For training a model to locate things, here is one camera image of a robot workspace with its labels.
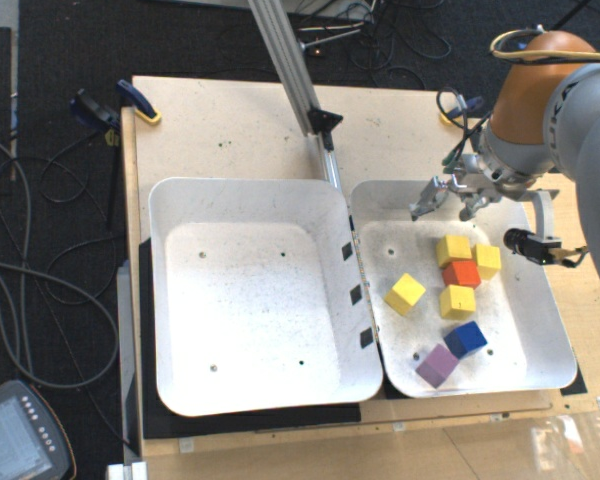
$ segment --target black bracket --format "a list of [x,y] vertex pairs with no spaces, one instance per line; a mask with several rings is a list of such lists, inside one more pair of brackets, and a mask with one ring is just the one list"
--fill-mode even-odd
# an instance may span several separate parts
[[331,131],[342,122],[342,116],[334,114],[333,112],[327,112],[326,110],[319,110],[312,108],[307,113],[309,122],[313,128],[315,134],[322,134],[322,140],[324,147],[327,151],[333,151],[333,140],[331,138]]

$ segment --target block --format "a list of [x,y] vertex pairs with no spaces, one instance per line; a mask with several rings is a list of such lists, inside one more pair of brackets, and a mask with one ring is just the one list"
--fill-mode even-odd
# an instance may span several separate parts
[[416,302],[420,300],[420,297],[426,291],[426,288],[409,274],[403,274],[384,296],[384,301],[398,314],[404,316],[407,314],[407,311],[416,305]]
[[438,266],[445,268],[452,261],[471,260],[471,244],[466,236],[444,235],[436,244]]
[[437,388],[447,380],[459,362],[459,359],[449,350],[437,344],[416,368],[416,372],[434,388]]
[[458,286],[468,286],[474,290],[480,286],[480,273],[478,266],[473,260],[452,261],[442,271],[442,279],[445,286],[457,284]]
[[473,288],[450,284],[440,294],[440,316],[450,320],[466,320],[476,311]]
[[454,356],[463,359],[484,347],[487,339],[478,324],[471,321],[453,329],[444,337],[444,342]]
[[483,281],[491,279],[502,269],[500,248],[494,245],[476,244],[473,247],[473,261],[478,265],[478,272]]

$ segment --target gray electronic device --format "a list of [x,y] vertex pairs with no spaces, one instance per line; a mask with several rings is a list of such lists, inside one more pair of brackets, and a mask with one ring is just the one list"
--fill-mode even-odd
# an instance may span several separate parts
[[0,480],[60,480],[73,462],[46,401],[21,381],[0,385]]

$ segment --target purple block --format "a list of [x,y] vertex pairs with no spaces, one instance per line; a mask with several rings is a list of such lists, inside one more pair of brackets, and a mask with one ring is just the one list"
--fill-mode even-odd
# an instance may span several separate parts
[[456,356],[438,344],[416,368],[416,372],[434,388],[437,388],[447,380],[459,362],[460,360]]

